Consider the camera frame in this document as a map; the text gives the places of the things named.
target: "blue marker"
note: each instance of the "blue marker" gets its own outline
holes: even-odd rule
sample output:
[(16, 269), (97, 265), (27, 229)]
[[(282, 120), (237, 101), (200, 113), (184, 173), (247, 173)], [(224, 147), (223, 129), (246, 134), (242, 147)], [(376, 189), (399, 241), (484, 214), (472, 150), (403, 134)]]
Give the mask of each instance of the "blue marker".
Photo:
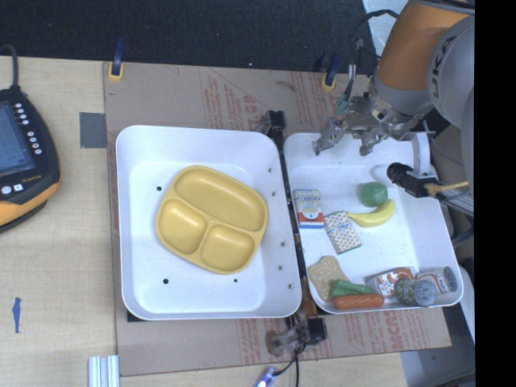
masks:
[(13, 315), (15, 317), (15, 332), (18, 334), (20, 332), (19, 330), (19, 315), (22, 312), (22, 307), (20, 306), (20, 302), (22, 301), (21, 298), (16, 297), (15, 298), (15, 304), (13, 305)]

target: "wooden table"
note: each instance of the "wooden table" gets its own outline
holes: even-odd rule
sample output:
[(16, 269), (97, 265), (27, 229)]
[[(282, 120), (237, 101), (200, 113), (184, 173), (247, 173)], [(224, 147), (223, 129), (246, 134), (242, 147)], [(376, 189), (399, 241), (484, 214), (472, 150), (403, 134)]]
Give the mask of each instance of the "wooden table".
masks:
[[(0, 89), (12, 81), (0, 57)], [(102, 62), (19, 59), (19, 84), (49, 125), (64, 173), (58, 193), (0, 235), (0, 385), (87, 386), (91, 356), (117, 354), (106, 149), (81, 148), (79, 115), (104, 113)], [(20, 332), (12, 307), (20, 298)], [(122, 377), (121, 386), (252, 386), (264, 366)], [(300, 385), (400, 387), (400, 355), (303, 361)], [(275, 387), (295, 385), (295, 370)]]

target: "carrot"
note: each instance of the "carrot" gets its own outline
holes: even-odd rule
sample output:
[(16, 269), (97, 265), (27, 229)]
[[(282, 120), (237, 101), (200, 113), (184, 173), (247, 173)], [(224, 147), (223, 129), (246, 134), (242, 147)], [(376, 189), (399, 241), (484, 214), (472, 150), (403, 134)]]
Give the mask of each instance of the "carrot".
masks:
[(380, 293), (362, 293), (357, 295), (340, 295), (333, 298), (333, 305), (339, 310), (348, 308), (367, 308), (384, 305), (384, 296)]

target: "cardboard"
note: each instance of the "cardboard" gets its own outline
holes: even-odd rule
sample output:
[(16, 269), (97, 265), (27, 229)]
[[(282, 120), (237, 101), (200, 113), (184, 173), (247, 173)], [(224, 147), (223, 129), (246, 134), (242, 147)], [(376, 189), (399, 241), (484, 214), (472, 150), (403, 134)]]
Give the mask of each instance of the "cardboard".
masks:
[[(119, 229), (114, 142), (134, 124), (254, 130), (267, 110), (283, 110), (285, 138), (319, 132), (333, 115), (347, 84), (321, 90), (321, 73), (225, 69), (166, 64), (124, 65), (121, 80), (103, 65), (111, 232), (114, 260), (116, 333), (122, 376), (286, 362), (273, 356), (266, 338), (287, 326), (282, 318), (143, 322), (123, 304), (120, 285)], [(358, 76), (356, 94), (368, 79)], [(451, 345), (440, 308), (383, 313), (324, 315), (328, 338), (306, 349), (300, 360), (362, 356)]]

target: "yellow plate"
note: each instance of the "yellow plate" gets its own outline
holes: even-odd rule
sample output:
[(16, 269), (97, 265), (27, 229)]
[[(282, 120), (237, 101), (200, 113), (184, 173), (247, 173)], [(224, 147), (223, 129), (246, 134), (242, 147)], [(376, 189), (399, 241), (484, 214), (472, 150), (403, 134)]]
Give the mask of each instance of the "yellow plate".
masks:
[(267, 227), (265, 200), (244, 183), (206, 166), (180, 171), (156, 216), (161, 243), (184, 260), (214, 273), (241, 271)]

